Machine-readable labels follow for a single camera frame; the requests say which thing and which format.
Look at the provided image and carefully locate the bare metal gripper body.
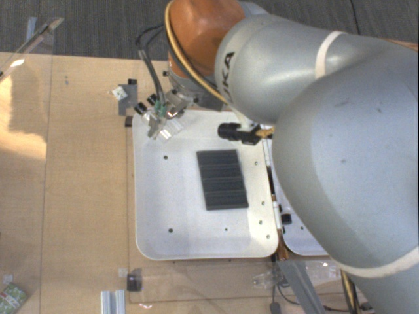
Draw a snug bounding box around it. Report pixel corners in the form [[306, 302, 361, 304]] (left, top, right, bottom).
[[156, 88, 194, 121]]

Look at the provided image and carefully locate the white plastic tray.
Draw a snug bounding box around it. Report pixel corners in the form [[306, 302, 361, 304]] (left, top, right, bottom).
[[132, 109, 280, 262], [266, 138, 331, 257]]

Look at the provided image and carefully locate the dark grey ribbed block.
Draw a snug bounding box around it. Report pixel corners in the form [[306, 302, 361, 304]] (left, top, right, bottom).
[[196, 149, 250, 211]]

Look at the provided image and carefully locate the green and white packet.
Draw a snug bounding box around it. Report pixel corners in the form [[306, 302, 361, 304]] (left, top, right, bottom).
[[0, 282, 28, 314]]

